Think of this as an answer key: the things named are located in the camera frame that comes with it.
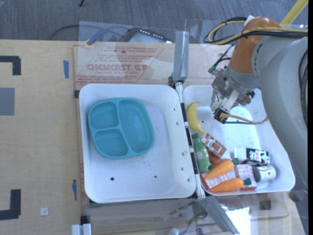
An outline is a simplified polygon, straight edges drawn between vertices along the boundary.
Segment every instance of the yellow toy banana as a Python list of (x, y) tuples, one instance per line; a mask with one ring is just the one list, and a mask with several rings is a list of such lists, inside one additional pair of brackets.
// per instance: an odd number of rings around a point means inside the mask
[(187, 119), (188, 119), (188, 123), (189, 123), (190, 128), (193, 129), (194, 131), (200, 132), (200, 134), (203, 135), (204, 131), (202, 130), (202, 128), (198, 122), (198, 119), (197, 119), (197, 108), (198, 108), (197, 103), (193, 103), (188, 107)]

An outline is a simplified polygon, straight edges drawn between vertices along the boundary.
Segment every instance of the gray carpet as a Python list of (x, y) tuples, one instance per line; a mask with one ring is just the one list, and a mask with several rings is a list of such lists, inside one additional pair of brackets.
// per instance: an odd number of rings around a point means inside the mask
[[(297, 0), (0, 0), (0, 39), (78, 40), (81, 21), (184, 30), (205, 20), (210, 30), (232, 17), (266, 16), (281, 22)], [(308, 7), (293, 24), (308, 24)], [(296, 174), (295, 193), (308, 233), (308, 195)]]

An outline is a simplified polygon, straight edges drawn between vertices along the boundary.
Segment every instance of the wooden table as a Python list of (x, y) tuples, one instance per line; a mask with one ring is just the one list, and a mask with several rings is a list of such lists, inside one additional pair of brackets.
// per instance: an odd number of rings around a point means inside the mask
[[(11, 190), (21, 190), (21, 213), (0, 220), (0, 234), (65, 235), (80, 223), (80, 140), (74, 97), (77, 45), (0, 40), (1, 56), (21, 59), (21, 74), (15, 75), (12, 63), (0, 62), (0, 88), (14, 93), (10, 101), (14, 112), (0, 114), (0, 211), (10, 213)], [(252, 220), (253, 234), (304, 234), (294, 202), (288, 193), (282, 196), (287, 215)]]

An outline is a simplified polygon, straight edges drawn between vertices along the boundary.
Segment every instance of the teal divided plate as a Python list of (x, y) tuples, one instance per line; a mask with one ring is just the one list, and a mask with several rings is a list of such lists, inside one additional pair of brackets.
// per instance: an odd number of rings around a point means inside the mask
[(106, 158), (138, 156), (154, 144), (147, 110), (134, 98), (114, 98), (93, 105), (88, 124), (97, 151)]

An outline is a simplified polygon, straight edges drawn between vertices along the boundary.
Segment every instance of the can lid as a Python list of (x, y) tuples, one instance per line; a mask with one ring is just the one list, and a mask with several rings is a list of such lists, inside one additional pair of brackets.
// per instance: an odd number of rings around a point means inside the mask
[(192, 134), (191, 137), (192, 137), (192, 139), (197, 139), (200, 137), (200, 134), (197, 132), (195, 134)]

